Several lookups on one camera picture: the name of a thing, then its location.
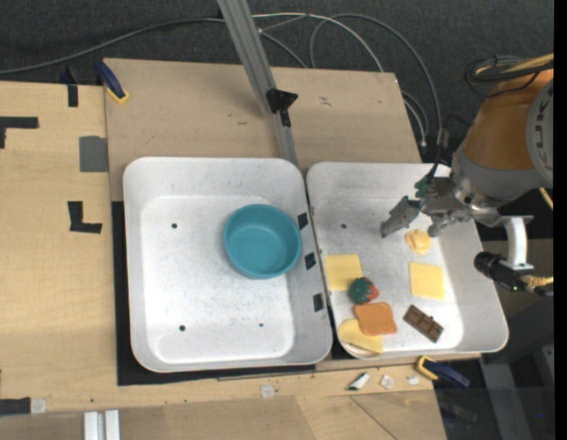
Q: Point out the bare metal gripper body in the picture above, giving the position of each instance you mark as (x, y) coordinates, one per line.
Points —
(448, 200)

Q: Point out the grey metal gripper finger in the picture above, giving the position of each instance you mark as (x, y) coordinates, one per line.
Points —
(397, 216)
(439, 226)

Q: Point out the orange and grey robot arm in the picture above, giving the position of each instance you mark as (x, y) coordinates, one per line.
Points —
(503, 126)

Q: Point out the small yellow biscuit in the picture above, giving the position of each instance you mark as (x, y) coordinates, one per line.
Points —
(418, 242)

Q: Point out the white plastic tray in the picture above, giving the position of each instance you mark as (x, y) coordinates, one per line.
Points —
(196, 291)
(379, 190)

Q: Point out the yellow square cheese slice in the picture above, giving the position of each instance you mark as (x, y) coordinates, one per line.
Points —
(427, 281)
(342, 271)

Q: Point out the red and green strawberry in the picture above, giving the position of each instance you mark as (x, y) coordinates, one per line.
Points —
(362, 290)

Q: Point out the brown chocolate bar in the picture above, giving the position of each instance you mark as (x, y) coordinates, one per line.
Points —
(423, 323)

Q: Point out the orange toast slice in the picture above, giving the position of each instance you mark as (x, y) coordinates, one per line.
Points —
(375, 319)

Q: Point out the yellow rounded cheese slice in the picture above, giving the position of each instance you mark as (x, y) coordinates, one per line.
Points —
(356, 335)

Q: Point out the teal bowl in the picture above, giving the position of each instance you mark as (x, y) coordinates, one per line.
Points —
(262, 241)

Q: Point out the pale wood board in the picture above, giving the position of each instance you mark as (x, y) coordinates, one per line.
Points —
(196, 108)

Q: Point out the black cylinder on white bracket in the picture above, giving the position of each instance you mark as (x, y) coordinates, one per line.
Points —
(512, 255)

